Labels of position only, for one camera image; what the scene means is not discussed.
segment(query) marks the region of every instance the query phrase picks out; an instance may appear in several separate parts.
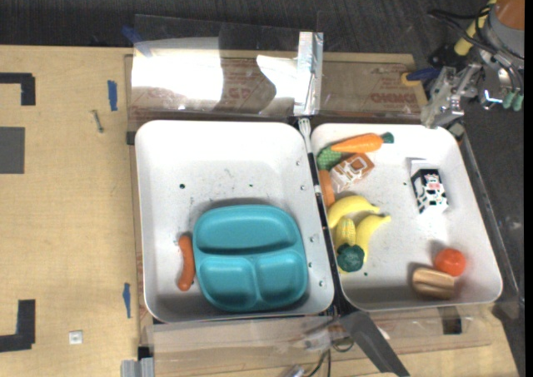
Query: sausage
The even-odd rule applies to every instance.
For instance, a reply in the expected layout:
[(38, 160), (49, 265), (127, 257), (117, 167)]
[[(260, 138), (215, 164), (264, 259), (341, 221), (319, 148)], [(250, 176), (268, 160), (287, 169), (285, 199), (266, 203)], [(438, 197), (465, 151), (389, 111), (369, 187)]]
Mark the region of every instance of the sausage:
[(177, 282), (177, 288), (181, 291), (188, 291), (191, 288), (194, 275), (197, 273), (194, 265), (194, 255), (192, 253), (192, 242), (189, 236), (180, 236), (177, 244), (182, 251), (183, 270), (180, 279)]

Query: white square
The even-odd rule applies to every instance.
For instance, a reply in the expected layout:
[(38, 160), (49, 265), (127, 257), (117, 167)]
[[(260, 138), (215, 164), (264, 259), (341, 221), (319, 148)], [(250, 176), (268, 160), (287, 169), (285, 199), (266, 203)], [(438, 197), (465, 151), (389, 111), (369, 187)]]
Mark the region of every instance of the white square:
[(83, 331), (70, 331), (68, 333), (68, 342), (71, 345), (80, 345), (81, 343), (83, 343)]

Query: red tomato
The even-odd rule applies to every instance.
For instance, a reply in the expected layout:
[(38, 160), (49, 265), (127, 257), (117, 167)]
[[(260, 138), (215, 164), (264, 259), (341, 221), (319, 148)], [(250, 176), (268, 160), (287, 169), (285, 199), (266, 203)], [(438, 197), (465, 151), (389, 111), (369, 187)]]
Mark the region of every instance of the red tomato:
[(435, 269), (451, 276), (459, 276), (466, 268), (466, 259), (459, 250), (445, 248), (435, 256)]

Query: wooden table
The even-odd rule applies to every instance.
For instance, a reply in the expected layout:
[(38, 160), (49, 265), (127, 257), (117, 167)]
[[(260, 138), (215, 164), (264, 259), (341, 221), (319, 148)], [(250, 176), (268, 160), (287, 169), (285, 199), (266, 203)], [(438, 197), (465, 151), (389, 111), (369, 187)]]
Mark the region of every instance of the wooden table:
[[(0, 375), (120, 375), (139, 341), (124, 58), (130, 48), (0, 46), (0, 72), (30, 72), (36, 106), (0, 84), (0, 126), (25, 127), (24, 174), (0, 174), (0, 335), (17, 302), (36, 301), (30, 350), (0, 353)], [(107, 81), (117, 83), (112, 111)], [(103, 132), (91, 114), (96, 110)], [(131, 289), (131, 317), (122, 292)], [(484, 314), (488, 345), (400, 355), (411, 375), (517, 375), (505, 333)], [(82, 330), (81, 344), (69, 332)], [(280, 375), (284, 369), (230, 375)], [(331, 375), (367, 375), (367, 359)]]

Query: dark background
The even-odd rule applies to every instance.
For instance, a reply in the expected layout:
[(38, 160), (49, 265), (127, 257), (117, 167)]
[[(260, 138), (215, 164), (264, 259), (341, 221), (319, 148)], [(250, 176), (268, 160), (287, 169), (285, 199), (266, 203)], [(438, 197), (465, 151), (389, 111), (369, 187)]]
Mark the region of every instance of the dark background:
[[(419, 68), (455, 33), (426, 13), (475, 13), (488, 0), (0, 0), (0, 43), (129, 47), (121, 34), (135, 14), (244, 22), (325, 32), (330, 52), (410, 53)], [(496, 233), (506, 283), (495, 313), (525, 374), (524, 111), (465, 106), (465, 127), (485, 184), (480, 195)]]

